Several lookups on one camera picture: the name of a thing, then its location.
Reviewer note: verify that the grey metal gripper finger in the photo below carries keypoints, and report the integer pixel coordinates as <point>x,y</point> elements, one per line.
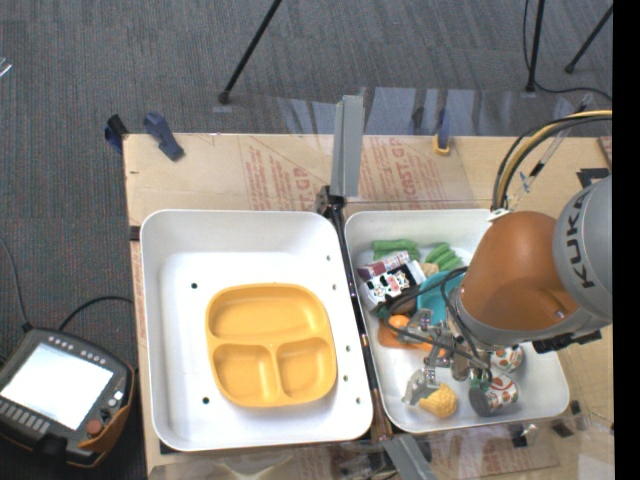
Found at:
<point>421,320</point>
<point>419,388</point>

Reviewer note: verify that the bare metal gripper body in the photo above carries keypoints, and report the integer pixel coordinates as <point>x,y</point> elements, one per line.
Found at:
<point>452,350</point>

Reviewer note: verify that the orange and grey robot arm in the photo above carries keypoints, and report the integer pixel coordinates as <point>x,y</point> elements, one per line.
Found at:
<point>520,268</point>

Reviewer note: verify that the white plastic tray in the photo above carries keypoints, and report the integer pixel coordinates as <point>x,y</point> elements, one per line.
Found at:
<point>400,373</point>
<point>170,328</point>

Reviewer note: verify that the yellow corn cob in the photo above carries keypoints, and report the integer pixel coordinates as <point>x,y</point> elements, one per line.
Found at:
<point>441,400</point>

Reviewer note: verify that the teal bowl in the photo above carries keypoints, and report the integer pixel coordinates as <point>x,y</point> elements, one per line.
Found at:
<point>437,293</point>

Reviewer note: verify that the orange carrot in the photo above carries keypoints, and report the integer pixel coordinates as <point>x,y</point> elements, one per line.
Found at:
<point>392,338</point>

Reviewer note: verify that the cow print milk carton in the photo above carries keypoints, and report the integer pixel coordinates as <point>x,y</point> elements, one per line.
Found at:
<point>392,285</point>

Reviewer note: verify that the tan biscuit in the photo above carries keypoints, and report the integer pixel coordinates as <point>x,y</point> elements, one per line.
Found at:
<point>429,269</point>

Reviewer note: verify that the colourful printed carton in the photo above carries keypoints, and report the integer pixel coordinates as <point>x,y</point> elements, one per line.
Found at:
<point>382,267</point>

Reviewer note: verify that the green pea pod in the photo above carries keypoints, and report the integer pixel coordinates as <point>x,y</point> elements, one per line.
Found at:
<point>442,257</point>
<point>395,245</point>

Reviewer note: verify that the yellow divided plate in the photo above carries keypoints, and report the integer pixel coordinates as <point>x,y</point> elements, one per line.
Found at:
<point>270,343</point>

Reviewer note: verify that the brown cardboard board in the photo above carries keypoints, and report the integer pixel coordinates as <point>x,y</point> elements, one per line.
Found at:
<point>200,178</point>

